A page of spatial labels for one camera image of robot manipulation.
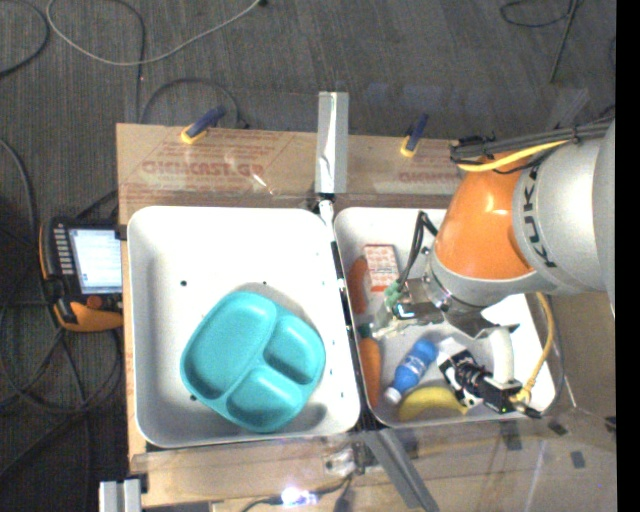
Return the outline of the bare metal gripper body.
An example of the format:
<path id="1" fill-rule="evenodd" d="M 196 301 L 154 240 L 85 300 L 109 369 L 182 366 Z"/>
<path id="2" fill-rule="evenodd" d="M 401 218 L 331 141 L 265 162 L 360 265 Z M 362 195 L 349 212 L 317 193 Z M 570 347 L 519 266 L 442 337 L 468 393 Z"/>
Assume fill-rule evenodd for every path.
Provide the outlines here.
<path id="1" fill-rule="evenodd" d="M 434 276 L 423 275 L 397 284 L 392 314 L 398 321 L 441 323 L 451 305 L 452 297 L 448 290 Z"/>

